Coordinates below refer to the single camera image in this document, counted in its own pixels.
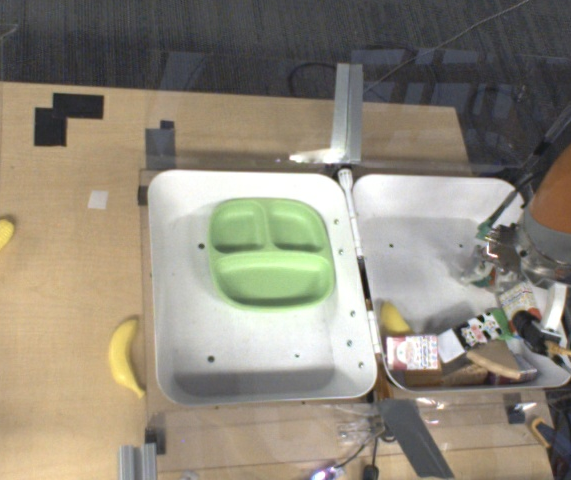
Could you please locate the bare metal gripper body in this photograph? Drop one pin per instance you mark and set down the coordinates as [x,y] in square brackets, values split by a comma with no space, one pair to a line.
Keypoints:
[502,250]

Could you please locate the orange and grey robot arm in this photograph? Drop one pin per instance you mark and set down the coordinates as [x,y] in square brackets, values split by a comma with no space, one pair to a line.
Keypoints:
[565,193]

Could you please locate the white carton with coloured dots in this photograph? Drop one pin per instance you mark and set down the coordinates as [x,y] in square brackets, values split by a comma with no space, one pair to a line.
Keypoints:
[516,298]

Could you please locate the black and white cow-print carton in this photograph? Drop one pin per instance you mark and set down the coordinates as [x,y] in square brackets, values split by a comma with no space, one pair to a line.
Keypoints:
[480,329]

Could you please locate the white plastic tray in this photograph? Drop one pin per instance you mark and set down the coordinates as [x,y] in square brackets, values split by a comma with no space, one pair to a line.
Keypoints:
[265,348]
[415,228]

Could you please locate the white packet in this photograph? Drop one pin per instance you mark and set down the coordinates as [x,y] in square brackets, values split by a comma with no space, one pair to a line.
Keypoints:
[451,345]

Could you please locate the dark purple box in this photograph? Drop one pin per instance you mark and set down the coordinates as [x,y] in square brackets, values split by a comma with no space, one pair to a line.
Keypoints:
[527,372]

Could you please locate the yellow banana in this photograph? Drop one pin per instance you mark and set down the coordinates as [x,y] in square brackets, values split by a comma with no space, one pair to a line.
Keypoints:
[394,318]
[122,358]

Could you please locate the brown biscuit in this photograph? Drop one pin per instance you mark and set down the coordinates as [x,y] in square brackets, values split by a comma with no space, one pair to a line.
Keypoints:
[465,375]

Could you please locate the pink carton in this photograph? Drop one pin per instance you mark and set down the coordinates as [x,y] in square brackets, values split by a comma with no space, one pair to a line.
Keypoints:
[412,353]

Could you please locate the brown box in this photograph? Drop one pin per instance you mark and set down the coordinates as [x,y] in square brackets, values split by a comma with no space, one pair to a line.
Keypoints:
[422,378]

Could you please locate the green divided plate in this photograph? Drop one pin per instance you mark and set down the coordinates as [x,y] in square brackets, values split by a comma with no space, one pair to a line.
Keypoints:
[270,273]

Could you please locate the black cylinder on white bracket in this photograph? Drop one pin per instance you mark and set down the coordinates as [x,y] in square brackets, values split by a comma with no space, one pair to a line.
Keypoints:
[532,330]

